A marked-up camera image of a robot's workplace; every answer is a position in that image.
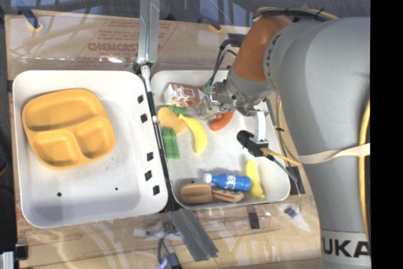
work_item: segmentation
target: sticker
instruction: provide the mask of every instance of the sticker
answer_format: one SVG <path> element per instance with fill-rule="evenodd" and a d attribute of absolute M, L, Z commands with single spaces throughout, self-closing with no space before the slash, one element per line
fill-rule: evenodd
<path fill-rule="evenodd" d="M 235 175 L 228 175 L 227 184 L 226 184 L 224 190 L 235 190 L 235 183 L 236 183 Z"/>
<path fill-rule="evenodd" d="M 323 261 L 372 267 L 365 233 L 321 230 L 321 247 Z"/>

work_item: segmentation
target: bottle label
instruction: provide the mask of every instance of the bottle label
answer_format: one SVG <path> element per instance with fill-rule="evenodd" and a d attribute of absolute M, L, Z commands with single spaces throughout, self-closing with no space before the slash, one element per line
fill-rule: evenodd
<path fill-rule="evenodd" d="M 236 182 L 235 175 L 228 175 L 227 184 L 225 185 L 224 190 L 235 190 L 235 182 Z"/>

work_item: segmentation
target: white bottle cap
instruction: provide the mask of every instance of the white bottle cap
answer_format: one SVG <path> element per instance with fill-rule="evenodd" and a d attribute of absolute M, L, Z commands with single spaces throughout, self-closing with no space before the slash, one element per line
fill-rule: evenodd
<path fill-rule="evenodd" d="M 205 173 L 203 176 L 203 181 L 205 183 L 211 183 L 213 176 L 210 173 Z"/>

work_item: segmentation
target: beige strap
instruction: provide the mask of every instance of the beige strap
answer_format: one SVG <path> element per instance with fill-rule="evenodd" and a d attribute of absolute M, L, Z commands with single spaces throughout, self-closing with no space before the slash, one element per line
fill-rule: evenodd
<path fill-rule="evenodd" d="M 370 155 L 370 143 L 356 146 L 352 148 L 347 148 L 342 151 L 333 150 L 333 151 L 324 151 L 318 152 L 317 154 L 299 156 L 299 160 L 302 164 L 319 164 L 324 163 L 326 161 L 330 161 L 336 157 L 343 156 L 356 156 L 356 157 L 365 157 Z"/>

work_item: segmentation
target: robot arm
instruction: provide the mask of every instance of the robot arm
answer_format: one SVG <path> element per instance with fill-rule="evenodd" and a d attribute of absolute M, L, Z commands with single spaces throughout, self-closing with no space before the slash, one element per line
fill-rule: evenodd
<path fill-rule="evenodd" d="M 370 98 L 370 19 L 292 22 L 284 15 L 262 15 L 227 79 L 212 88 L 221 91 L 216 106 L 224 97 L 229 106 L 231 98 L 245 116 L 254 115 L 272 91 L 278 93 L 317 204 L 323 267 L 371 267 L 358 158 L 347 154 L 318 163 L 323 154 L 362 144 L 361 121 Z"/>

